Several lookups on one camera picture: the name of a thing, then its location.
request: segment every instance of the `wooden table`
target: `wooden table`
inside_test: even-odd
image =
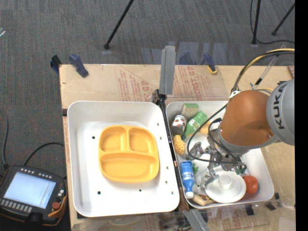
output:
[[[65,137],[65,155],[67,169],[67,185],[69,192],[70,221],[72,230],[97,230],[97,226],[110,225],[103,219],[97,218],[77,218],[72,198],[71,165],[69,157],[69,134],[66,112],[69,105],[78,100],[95,101],[149,101],[155,89],[159,88],[160,65],[112,65],[112,64],[85,64],[89,75],[81,77],[76,68],[70,64],[59,67],[61,98],[63,107],[63,125]],[[172,96],[168,96],[172,101],[207,101],[207,100],[227,100],[230,90],[243,66],[218,66],[218,72],[211,75],[205,66],[177,65],[175,68],[174,91]],[[261,76],[266,66],[252,66],[243,75],[239,82],[241,90],[251,89],[250,84],[254,84]],[[267,73],[259,87],[274,89],[280,81],[290,80],[292,77],[287,66],[274,66]],[[249,230],[291,230],[295,228],[295,147],[282,142],[271,144],[262,148],[264,159],[267,163],[275,192],[280,199],[269,201],[258,209],[263,213],[259,215],[261,222],[250,224],[254,226]],[[157,216],[153,219],[146,219],[142,223],[143,228],[149,230],[159,230]],[[209,218],[209,228],[211,230],[224,230],[226,220],[222,219],[211,223]],[[230,227],[237,227],[241,230],[244,223],[234,223],[236,220],[228,220]],[[113,230],[118,230],[119,226],[113,225]]]

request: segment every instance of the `green soda bottle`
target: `green soda bottle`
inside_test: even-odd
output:
[[[206,114],[202,111],[199,111],[190,121],[187,123],[183,135],[181,136],[182,140],[186,139],[188,136],[191,136],[197,128],[201,126],[207,120]]]

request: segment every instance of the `black pole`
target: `black pole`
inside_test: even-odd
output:
[[[295,7],[295,2],[292,5],[292,7],[289,9],[289,11],[287,12],[287,14],[284,16],[284,18],[280,21],[279,25],[276,27],[276,29],[272,32],[272,35],[276,35],[278,29],[281,27],[281,25],[283,24],[283,22],[286,20],[286,18],[289,16],[289,14],[291,13],[291,11],[294,9]]]
[[[133,1],[134,1],[134,0],[130,0],[130,1],[129,1],[129,3],[128,3],[128,5],[126,6],[126,8],[125,8],[125,10],[124,10],[124,12],[123,12],[123,14],[122,14],[120,20],[118,21],[118,23],[116,24],[116,26],[115,26],[115,28],[114,28],[112,34],[110,35],[110,37],[109,37],[107,43],[104,44],[104,48],[105,48],[106,50],[109,49],[109,43],[111,42],[112,38],[113,38],[114,35],[116,34],[117,29],[118,29],[119,26],[121,25],[121,23],[122,23],[122,21],[123,21],[125,15],[126,15],[126,13],[128,12],[130,6],[132,5]]]
[[[254,38],[251,41],[252,44],[256,44],[257,43],[257,39],[256,38],[257,38],[257,28],[258,28],[258,21],[259,21],[260,5],[261,5],[261,0],[258,0],[257,13],[256,13],[256,21],[255,21],[255,29],[254,29]]]

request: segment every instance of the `red tomato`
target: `red tomato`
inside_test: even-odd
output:
[[[247,175],[244,177],[244,181],[246,183],[246,192],[247,193],[255,193],[257,192],[259,185],[256,177]]]

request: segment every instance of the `yellow divided plate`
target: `yellow divided plate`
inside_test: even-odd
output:
[[[103,175],[110,180],[150,181],[159,171],[156,139],[144,128],[109,126],[100,135],[99,164]]]

